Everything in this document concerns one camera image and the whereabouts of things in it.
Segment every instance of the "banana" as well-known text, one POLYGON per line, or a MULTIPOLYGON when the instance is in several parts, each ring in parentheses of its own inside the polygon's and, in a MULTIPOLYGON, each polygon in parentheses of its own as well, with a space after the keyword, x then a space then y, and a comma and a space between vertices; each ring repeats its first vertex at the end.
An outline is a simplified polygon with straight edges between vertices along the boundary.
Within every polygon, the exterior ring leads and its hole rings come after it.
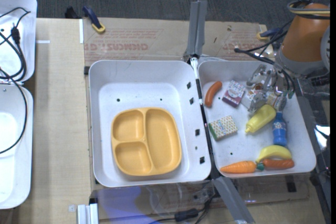
POLYGON ((292 159, 292 154, 283 146, 271 145, 264 147, 260 151, 259 157, 256 159, 256 163, 259 163, 265 158, 292 159))

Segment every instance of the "orange hot dog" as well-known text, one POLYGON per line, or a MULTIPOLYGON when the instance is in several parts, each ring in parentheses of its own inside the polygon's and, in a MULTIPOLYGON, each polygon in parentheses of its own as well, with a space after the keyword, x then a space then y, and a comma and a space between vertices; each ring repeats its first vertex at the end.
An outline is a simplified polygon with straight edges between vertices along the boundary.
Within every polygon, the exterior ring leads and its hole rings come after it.
POLYGON ((220 81, 216 81, 214 84, 210 86, 205 96, 205 102, 204 102, 205 106, 207 106, 208 108, 212 106, 212 100, 214 98, 214 95, 222 88, 222 86, 223 84, 220 81))
POLYGON ((289 169, 294 167, 292 159, 264 159, 262 163, 266 169, 289 169))

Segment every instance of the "white plastic tub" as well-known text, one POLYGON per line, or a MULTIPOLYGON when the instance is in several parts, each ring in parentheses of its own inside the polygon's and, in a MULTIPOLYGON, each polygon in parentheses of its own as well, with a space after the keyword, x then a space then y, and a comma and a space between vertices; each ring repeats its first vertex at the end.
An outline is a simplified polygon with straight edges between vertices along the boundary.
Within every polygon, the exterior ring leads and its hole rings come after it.
MULTIPOLYGON (((0 0, 0 31, 9 37, 13 24, 20 32, 20 46, 26 59, 27 72, 21 82, 29 79, 35 69, 36 0, 0 0)), ((7 42, 0 37, 0 66, 8 74, 20 68, 20 60, 7 42)), ((20 136, 25 118, 25 105, 19 89, 10 81, 0 80, 0 151, 10 147, 20 136)), ((22 204, 30 192, 33 145, 33 97, 22 87, 28 113, 25 132, 18 144, 0 154, 0 209, 22 204)))
MULTIPOLYGON (((231 115, 238 132, 216 141, 211 136, 216 167, 239 162, 255 161, 260 150, 273 144, 272 124, 267 124, 255 133, 245 133, 245 124, 249 120, 247 108, 241 103, 234 108, 222 101, 223 94, 231 80, 246 85, 246 81, 260 65, 259 61, 206 61, 199 65, 198 73, 202 85, 203 97, 215 81, 223 83, 222 89, 215 95, 211 108, 205 108, 207 121, 211 122, 231 115)), ((227 174, 231 178, 253 177, 277 174, 306 173, 315 168, 316 156, 304 123, 296 95, 287 100, 283 111, 287 123, 287 148, 292 153, 295 166, 286 170, 264 170, 249 174, 227 174)))
POLYGON ((182 61, 103 60, 89 70, 93 170, 106 187, 195 182, 211 170, 193 69, 182 61), (120 112, 143 107, 169 111, 180 134, 182 159, 172 172, 130 176, 117 167, 111 122, 120 112))

